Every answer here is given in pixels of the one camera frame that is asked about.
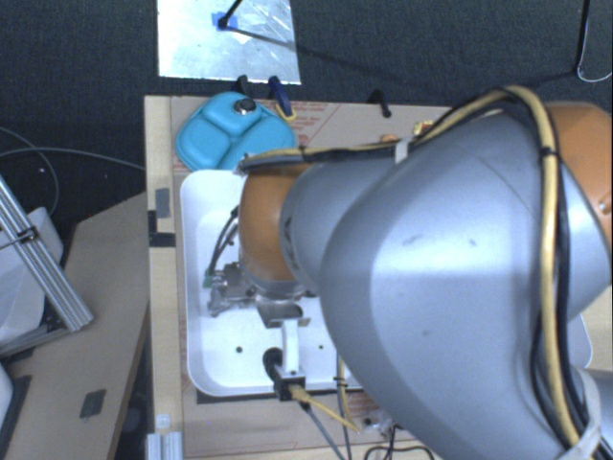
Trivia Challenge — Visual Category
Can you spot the small dark round can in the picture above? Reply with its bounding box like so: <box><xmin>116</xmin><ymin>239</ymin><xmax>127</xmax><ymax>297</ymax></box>
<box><xmin>233</xmin><ymin>97</ymin><xmax>261</xmax><ymax>118</ymax></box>

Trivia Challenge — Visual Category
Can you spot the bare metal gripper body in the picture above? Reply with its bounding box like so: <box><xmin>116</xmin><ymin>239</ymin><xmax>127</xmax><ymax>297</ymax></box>
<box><xmin>205</xmin><ymin>261</ymin><xmax>262</xmax><ymax>319</ymax></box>

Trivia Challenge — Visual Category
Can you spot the blue divided plate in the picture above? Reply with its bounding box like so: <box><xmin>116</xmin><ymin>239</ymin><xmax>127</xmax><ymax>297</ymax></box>
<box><xmin>174</xmin><ymin>90</ymin><xmax>299</xmax><ymax>173</ymax></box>

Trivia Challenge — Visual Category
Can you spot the black cylinder on white bracket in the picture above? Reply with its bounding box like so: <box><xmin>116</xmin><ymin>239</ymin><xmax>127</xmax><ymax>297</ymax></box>
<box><xmin>256</xmin><ymin>300</ymin><xmax>311</xmax><ymax>402</ymax></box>

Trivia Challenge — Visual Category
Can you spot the white plastic tray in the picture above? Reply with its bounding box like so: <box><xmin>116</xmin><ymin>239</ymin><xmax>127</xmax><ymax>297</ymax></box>
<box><xmin>179</xmin><ymin>169</ymin><xmax>366</xmax><ymax>399</ymax></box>

